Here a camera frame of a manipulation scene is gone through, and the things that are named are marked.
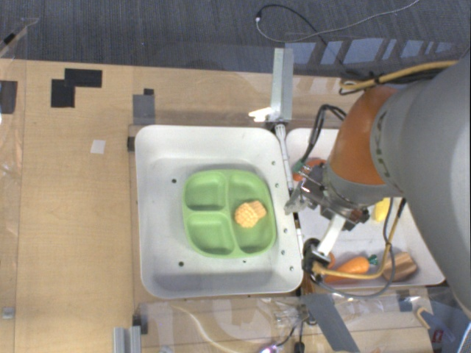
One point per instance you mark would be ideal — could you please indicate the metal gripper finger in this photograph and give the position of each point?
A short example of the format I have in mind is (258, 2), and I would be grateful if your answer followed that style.
(294, 203)

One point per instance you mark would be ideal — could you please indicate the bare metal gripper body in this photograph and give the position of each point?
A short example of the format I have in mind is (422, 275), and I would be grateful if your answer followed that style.
(317, 189)

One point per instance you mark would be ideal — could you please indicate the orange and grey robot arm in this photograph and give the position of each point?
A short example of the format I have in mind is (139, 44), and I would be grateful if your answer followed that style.
(416, 153)

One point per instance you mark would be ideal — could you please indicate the yellow corn cob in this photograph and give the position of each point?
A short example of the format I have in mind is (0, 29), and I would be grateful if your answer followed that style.
(248, 214)

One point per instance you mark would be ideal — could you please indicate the white plastic tray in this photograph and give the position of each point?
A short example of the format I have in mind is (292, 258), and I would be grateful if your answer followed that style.
(162, 212)
(360, 239)

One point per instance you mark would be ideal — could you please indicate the yellow banana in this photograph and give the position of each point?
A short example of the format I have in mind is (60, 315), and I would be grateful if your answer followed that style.
(381, 209)

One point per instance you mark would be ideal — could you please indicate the orange carrot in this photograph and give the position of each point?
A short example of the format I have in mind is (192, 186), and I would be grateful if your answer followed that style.
(353, 266)

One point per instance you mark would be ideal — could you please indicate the green divided plate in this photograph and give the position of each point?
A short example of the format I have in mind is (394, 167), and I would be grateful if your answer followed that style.
(206, 230)

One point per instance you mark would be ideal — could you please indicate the brown bread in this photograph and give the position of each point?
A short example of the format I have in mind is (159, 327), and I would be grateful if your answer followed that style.
(402, 266)

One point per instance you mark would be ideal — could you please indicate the black cylinder on white bracket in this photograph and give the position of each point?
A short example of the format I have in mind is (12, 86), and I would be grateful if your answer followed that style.
(312, 256)

